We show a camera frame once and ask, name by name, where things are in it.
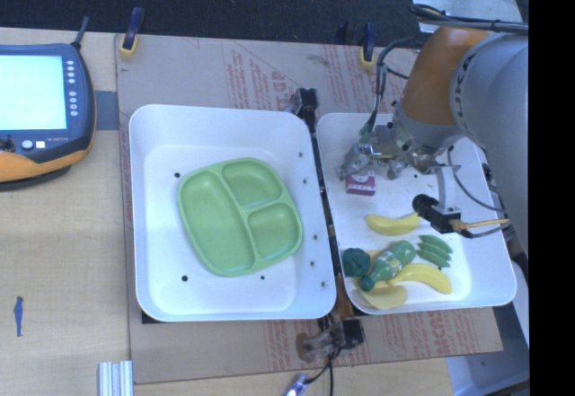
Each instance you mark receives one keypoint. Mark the dark green broccoli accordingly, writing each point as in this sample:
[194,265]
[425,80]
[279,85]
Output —
[356,261]

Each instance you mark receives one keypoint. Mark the red and white carton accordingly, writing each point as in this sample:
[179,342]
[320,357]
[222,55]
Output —
[360,187]

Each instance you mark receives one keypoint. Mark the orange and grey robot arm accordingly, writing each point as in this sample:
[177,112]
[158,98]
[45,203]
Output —
[489,89]

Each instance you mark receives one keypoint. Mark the thin black and white rod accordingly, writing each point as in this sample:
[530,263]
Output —
[324,201]

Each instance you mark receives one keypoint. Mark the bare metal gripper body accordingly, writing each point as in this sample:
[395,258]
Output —
[399,151]

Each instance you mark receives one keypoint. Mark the green bottle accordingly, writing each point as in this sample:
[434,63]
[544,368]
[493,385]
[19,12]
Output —
[393,260]

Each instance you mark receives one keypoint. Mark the black cylinder on white bracket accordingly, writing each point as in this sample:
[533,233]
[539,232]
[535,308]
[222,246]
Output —
[433,211]

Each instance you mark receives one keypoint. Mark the white plastic tray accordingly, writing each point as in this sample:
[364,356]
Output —
[157,205]
[476,268]

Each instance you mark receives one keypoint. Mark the green pea pods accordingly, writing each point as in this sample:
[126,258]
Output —
[435,249]

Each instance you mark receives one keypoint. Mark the brown cardboard board red print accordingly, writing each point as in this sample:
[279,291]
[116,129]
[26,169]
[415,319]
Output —
[202,71]

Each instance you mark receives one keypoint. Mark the yellow banana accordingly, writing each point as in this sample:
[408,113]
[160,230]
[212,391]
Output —
[386,297]
[429,276]
[391,224]

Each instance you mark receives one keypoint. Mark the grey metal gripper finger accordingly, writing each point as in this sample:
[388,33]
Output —
[355,161]
[395,169]

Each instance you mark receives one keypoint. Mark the green divided plate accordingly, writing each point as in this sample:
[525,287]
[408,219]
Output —
[215,214]

